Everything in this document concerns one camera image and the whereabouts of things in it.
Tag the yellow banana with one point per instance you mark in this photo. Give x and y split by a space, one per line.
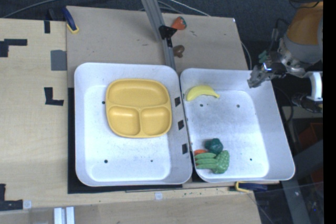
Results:
199 91

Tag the brown cardboard board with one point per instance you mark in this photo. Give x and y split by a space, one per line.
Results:
118 36

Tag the green pea pods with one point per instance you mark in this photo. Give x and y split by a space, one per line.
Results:
206 161

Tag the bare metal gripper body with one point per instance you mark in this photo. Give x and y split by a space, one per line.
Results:
284 66

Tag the yellow divided plate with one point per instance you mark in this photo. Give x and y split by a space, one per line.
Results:
137 106

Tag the black cylinder on white bracket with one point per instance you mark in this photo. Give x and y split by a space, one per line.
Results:
313 86

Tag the orange carrot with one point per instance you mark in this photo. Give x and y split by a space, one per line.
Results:
199 151

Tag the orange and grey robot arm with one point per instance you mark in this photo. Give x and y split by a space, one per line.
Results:
305 26

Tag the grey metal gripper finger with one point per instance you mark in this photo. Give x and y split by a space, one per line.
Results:
260 69
252 81

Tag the white plastic tray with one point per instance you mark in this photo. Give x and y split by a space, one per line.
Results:
126 160
231 133

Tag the green grapes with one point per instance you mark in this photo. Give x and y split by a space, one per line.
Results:
222 162

